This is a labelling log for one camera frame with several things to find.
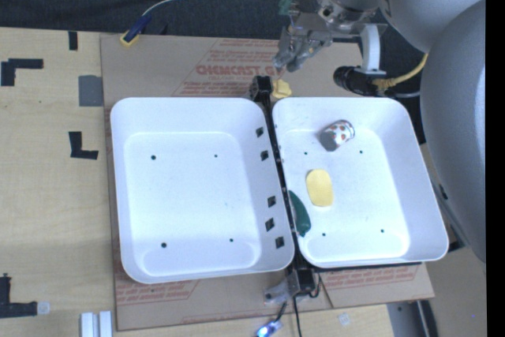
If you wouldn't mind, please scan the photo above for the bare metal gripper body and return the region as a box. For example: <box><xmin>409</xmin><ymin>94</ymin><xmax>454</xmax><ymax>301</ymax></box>
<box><xmin>281</xmin><ymin>0</ymin><xmax>378</xmax><ymax>51</ymax></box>

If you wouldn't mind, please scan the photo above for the pale yellow toy food piece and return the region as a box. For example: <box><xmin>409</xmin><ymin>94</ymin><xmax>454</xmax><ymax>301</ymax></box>
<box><xmin>271</xmin><ymin>78</ymin><xmax>294</xmax><ymax>99</ymax></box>

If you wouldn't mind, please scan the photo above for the white can with strawberry print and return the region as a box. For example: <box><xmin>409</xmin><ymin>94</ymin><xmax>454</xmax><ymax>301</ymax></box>
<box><xmin>319</xmin><ymin>119</ymin><xmax>356</xmax><ymax>152</ymax></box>

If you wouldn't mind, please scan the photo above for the brown cardboard board red print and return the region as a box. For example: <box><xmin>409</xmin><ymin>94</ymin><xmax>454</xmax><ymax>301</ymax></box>
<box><xmin>99</xmin><ymin>34</ymin><xmax>436</xmax><ymax>331</ymax></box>

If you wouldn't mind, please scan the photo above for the yellow oval biscuit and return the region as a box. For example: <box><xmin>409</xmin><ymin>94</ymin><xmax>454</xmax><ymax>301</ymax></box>
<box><xmin>305</xmin><ymin>168</ymin><xmax>335</xmax><ymax>208</ymax></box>

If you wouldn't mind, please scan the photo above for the white plastic tray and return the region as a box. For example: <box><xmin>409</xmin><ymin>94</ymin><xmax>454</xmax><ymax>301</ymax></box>
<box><xmin>271</xmin><ymin>96</ymin><xmax>450</xmax><ymax>270</ymax></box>
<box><xmin>109</xmin><ymin>96</ymin><xmax>297</xmax><ymax>285</ymax></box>

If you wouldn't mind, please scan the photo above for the green chili pepper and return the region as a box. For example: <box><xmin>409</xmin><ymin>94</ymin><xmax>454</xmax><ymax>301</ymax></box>
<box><xmin>288</xmin><ymin>189</ymin><xmax>312</xmax><ymax>238</ymax></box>

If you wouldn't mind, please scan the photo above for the black block with thin wires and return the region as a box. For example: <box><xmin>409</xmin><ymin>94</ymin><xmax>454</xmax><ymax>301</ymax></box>
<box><xmin>292</xmin><ymin>267</ymin><xmax>318</xmax><ymax>296</ymax></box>
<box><xmin>249</xmin><ymin>75</ymin><xmax>274</xmax><ymax>103</ymax></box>

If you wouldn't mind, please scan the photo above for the black cylinder on white bracket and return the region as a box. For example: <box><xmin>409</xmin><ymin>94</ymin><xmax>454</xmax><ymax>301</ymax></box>
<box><xmin>333</xmin><ymin>24</ymin><xmax>390</xmax><ymax>96</ymax></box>

